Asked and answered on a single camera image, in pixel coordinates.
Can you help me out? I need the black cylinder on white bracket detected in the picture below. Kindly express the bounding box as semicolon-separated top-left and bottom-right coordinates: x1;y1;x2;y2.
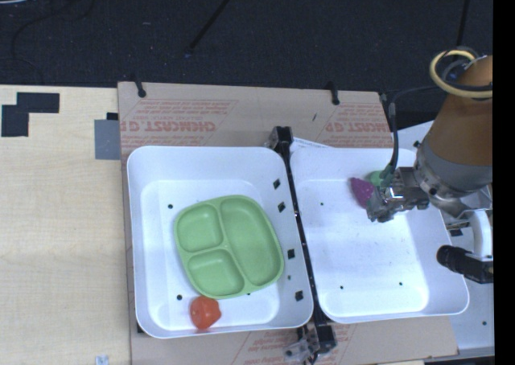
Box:
436;208;494;285

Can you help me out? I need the brown cardboard board red print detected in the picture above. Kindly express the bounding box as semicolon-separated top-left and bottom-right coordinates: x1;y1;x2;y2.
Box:
116;80;459;365

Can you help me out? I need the thin black rod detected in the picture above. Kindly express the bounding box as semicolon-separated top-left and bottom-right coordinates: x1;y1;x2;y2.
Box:
280;141;328;341

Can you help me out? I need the white paper sheet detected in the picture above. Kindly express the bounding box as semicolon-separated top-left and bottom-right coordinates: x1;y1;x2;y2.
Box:
290;136;335;151

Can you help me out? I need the white plastic tray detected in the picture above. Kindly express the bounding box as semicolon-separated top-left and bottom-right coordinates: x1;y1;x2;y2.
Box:
126;145;315;339
289;146;471;325

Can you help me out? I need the green divided plate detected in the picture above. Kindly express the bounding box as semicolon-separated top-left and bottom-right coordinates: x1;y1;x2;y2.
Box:
173;194;286;301

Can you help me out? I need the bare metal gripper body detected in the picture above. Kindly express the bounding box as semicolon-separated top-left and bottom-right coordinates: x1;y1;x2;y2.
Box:
386;166;492;219

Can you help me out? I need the black block with thin wires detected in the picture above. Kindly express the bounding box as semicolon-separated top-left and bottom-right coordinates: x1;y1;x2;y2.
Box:
268;125;294;152
313;323;337;356

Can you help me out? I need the orange-red rounded toy fruit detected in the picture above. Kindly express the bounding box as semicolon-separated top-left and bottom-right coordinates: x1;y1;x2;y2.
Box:
189;295;223;331

